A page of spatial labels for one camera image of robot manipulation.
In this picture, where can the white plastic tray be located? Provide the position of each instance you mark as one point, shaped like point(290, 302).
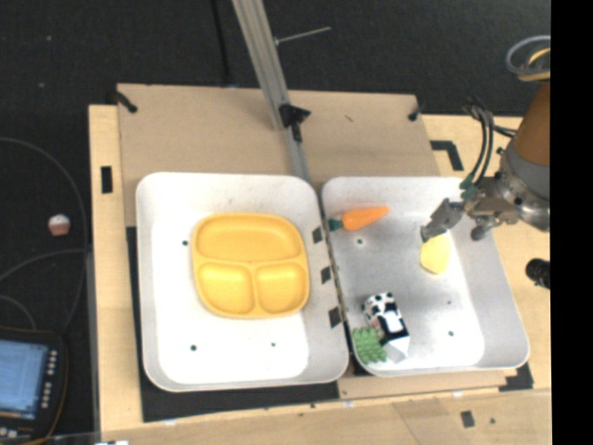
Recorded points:
point(468, 313)
point(171, 295)

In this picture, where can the black and white cow-print carton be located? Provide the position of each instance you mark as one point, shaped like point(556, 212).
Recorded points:
point(388, 320)

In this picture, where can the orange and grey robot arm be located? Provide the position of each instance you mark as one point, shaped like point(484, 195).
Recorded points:
point(535, 128)

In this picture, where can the green grapes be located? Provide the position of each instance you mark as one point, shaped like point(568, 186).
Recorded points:
point(369, 347)

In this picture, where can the orange carrot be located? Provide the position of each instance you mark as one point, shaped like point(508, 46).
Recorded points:
point(363, 217)

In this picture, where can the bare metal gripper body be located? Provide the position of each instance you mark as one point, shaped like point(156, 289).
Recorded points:
point(505, 204)

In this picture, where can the pale yellow rounded wedge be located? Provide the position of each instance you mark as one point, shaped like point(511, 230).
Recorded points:
point(436, 255)

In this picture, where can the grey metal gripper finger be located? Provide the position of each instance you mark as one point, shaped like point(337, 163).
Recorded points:
point(442, 216)
point(483, 231)

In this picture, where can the brown cardboard board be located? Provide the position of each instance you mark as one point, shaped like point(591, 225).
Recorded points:
point(208, 132)

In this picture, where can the yellow divided plate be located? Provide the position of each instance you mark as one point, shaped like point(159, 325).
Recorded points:
point(250, 264)

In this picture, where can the pink and white cupcake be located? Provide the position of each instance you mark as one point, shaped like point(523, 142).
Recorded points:
point(59, 225)

